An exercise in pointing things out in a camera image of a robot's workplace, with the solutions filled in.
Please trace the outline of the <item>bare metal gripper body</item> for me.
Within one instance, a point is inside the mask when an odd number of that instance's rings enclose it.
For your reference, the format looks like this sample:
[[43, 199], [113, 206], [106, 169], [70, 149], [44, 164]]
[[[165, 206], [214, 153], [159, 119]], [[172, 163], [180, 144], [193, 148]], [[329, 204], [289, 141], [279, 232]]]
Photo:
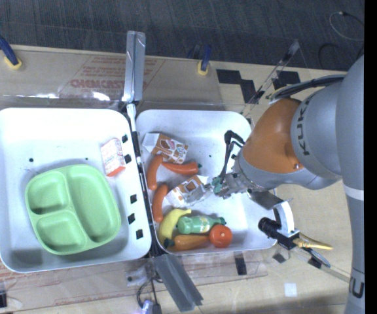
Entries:
[[240, 173], [227, 173], [215, 177], [212, 182], [212, 192], [223, 199], [233, 194], [244, 193], [251, 188], [251, 183]]

